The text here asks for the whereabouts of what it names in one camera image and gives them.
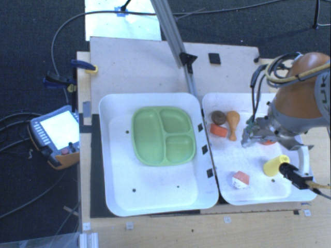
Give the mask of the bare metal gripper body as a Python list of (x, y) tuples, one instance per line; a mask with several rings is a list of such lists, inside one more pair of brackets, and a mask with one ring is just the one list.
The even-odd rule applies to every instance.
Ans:
[(297, 140), (295, 139), (296, 133), (293, 133), (271, 116), (258, 117), (254, 121), (248, 123), (249, 135), (259, 136), (257, 143), (272, 143), (278, 142), (286, 149), (296, 149)]

